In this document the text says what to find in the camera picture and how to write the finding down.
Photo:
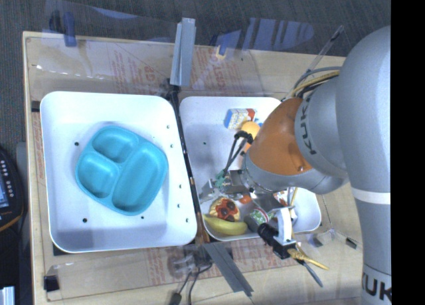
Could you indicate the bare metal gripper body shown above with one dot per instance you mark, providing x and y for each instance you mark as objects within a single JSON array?
[{"x": 239, "y": 180}]

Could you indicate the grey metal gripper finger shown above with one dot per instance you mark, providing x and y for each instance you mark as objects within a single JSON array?
[
  {"x": 213, "y": 185},
  {"x": 205, "y": 196}
]

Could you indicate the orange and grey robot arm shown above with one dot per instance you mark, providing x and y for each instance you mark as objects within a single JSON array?
[{"x": 362, "y": 124}]

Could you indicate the small red round toy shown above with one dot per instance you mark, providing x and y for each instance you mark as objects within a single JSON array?
[{"x": 245, "y": 199}]

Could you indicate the pizza slice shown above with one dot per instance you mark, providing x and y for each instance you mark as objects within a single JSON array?
[{"x": 225, "y": 209}]

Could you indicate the thin black and white rod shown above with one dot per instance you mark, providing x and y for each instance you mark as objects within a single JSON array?
[{"x": 187, "y": 161}]

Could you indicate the yellow banana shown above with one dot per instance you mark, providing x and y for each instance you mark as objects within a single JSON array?
[{"x": 225, "y": 227}]

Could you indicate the green and white can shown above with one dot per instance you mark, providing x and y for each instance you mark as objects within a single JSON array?
[{"x": 257, "y": 219}]

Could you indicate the red and white packet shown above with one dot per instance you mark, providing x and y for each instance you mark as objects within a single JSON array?
[{"x": 282, "y": 199}]

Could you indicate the white plastic tray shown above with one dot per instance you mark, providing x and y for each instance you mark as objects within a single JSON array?
[
  {"x": 66, "y": 204},
  {"x": 206, "y": 137}
]

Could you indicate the blue white and red carton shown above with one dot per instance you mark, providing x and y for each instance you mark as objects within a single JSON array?
[{"x": 236, "y": 118}]

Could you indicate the blue divided plate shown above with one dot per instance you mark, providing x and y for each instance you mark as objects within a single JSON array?
[{"x": 139, "y": 177}]

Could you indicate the brown cardboard board red print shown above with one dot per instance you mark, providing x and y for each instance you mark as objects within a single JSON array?
[{"x": 109, "y": 64}]

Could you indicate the black cylinder on white bracket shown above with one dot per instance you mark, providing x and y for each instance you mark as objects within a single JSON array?
[{"x": 282, "y": 227}]

